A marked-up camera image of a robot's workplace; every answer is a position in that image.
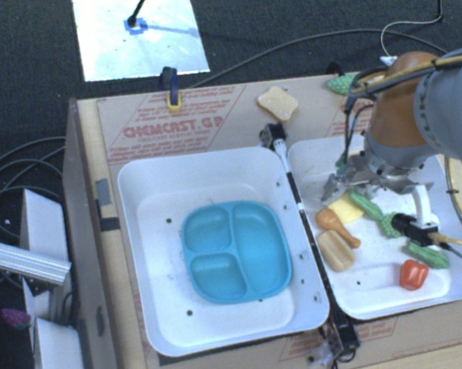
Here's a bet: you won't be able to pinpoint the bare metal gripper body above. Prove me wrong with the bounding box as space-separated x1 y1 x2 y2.
336 142 437 209

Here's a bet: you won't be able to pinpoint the long green knitted toy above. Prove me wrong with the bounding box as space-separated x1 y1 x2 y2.
348 177 452 282

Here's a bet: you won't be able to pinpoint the yellow cheese wedge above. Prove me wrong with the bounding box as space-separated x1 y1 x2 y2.
326 191 367 227

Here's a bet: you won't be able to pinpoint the orange toy chicken drumstick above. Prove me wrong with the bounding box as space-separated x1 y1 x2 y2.
313 202 362 255

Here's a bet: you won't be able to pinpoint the thin black and white rod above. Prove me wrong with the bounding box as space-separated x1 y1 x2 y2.
273 133 342 335

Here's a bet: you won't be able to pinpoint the tan toy hot dog bun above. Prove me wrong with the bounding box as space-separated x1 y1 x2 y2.
314 226 357 276

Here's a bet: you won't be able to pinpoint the red toy bell pepper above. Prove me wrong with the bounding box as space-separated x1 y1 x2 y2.
395 256 433 294

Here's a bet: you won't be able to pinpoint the white plastic tray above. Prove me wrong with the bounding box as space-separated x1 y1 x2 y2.
115 135 335 362
284 117 462 329

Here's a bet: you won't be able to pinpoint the tan toy bread slice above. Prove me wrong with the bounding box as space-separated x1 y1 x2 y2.
255 83 302 126

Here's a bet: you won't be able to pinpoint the blue divided plate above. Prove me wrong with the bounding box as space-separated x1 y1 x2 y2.
177 193 298 312

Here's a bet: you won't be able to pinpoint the brown cardboard board red print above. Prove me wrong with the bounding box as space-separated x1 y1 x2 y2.
95 48 462 369

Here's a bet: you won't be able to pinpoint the purple toy grapes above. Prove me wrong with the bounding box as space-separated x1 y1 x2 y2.
0 304 35 335

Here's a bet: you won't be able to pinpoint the black cylinder on white bracket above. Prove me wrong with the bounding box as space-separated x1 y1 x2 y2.
385 182 443 252

